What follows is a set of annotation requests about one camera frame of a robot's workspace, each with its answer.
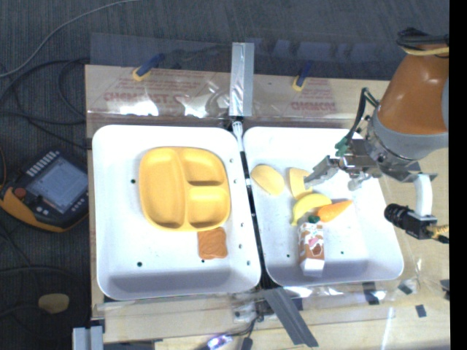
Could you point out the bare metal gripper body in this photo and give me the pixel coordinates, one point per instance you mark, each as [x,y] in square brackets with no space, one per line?
[359,159]

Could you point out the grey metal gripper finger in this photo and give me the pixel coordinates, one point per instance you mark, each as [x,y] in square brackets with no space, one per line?
[323,169]
[358,182]

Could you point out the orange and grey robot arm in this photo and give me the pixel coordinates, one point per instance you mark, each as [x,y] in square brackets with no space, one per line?
[412,93]

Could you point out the yellow wedge slice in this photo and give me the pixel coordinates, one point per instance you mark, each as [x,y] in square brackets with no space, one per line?
[296,184]

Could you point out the orange carrot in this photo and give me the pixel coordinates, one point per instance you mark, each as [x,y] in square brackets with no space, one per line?
[333,210]

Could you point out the yellow banana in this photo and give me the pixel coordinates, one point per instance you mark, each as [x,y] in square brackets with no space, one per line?
[306,204]

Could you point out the pale yellow oval chip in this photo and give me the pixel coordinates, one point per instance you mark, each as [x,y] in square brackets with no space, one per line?
[268,180]

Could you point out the white plastic tray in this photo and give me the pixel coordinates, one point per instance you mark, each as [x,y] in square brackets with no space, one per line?
[164,268]
[365,239]

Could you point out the thin black and white rod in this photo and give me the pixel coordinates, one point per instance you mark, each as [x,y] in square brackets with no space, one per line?
[243,162]

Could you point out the orange and white carton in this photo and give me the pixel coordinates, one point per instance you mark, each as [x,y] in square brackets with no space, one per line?
[312,248]

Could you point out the brown toast slice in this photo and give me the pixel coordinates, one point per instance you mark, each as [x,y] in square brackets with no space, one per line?
[212,244]

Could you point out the yellow divided plate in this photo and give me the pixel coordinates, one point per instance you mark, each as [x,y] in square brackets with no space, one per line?
[164,191]

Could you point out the brown cardboard board red print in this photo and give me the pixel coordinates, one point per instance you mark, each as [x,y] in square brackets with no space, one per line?
[164,93]

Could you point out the pale yellow oval lump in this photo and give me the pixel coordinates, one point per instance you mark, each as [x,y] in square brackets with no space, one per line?
[54,303]

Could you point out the black cylinder on white bracket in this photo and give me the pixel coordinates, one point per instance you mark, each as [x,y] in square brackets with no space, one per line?
[405,217]

